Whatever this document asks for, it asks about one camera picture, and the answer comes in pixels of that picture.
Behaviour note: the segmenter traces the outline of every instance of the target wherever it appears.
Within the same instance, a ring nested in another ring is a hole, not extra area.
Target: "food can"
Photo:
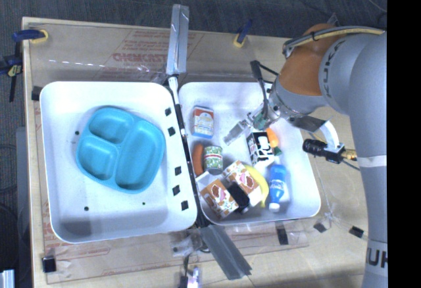
[[[194,136],[212,138],[213,136],[213,110],[205,107],[195,107],[193,109]]]
[[[203,166],[212,175],[222,173],[222,148],[210,145],[203,149]]]

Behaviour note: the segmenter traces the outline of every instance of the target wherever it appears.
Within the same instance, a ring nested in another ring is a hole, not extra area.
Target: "blue plastic tray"
[[[100,184],[126,193],[145,191],[162,162],[165,137],[154,124],[105,107],[89,119],[76,149],[79,169]]]

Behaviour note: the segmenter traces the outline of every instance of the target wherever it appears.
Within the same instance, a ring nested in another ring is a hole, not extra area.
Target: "green label jar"
[[[211,145],[203,150],[203,164],[205,171],[212,175],[222,173],[222,148]]]

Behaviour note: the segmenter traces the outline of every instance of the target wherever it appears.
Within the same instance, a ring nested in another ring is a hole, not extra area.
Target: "clear plastic sheet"
[[[26,87],[31,88],[27,93],[33,87],[43,87],[57,80],[153,81],[159,84],[166,80],[169,29],[36,18],[31,18],[25,26],[46,30],[49,34],[46,42],[30,43],[26,47],[26,59],[29,59],[29,72],[26,73],[29,83]],[[250,80],[249,62],[253,59],[280,68],[282,58],[278,39],[250,37],[242,49],[232,45],[233,39],[234,35],[230,34],[189,32],[187,73],[180,76],[180,84],[190,81]],[[128,58],[140,59],[130,61]],[[274,79],[267,72],[264,75],[266,80]],[[80,245],[63,243],[57,238],[49,222],[39,103],[34,101],[33,107],[43,250],[46,256],[55,257],[57,265],[56,272],[46,274],[46,282],[74,281],[157,268],[174,268],[176,275],[173,277],[177,277],[184,267],[186,253],[175,252],[174,243],[183,241],[189,233],[193,233],[194,228]],[[315,117],[330,118],[340,140],[345,146],[353,147],[346,116],[324,108],[317,112]],[[302,220],[226,227],[226,233],[252,266],[253,275],[244,280],[229,281],[214,263],[212,254],[204,249],[194,249],[189,254],[189,265],[201,268],[204,283],[211,287],[234,287],[242,283],[247,286],[250,282],[253,285],[270,285],[320,279],[326,275],[334,276],[336,272],[351,276],[363,273],[366,209],[359,171],[352,166],[331,164],[321,158],[310,157],[310,163],[322,199],[319,213]],[[356,237],[350,230],[361,230],[362,236]],[[285,250],[291,251],[288,256],[286,252],[282,254]]]

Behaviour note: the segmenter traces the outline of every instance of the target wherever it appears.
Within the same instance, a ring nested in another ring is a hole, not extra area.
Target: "white plastic bottle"
[[[280,200],[285,193],[285,174],[287,170],[282,164],[273,164],[270,167],[269,180],[269,210],[271,212],[279,212]]]

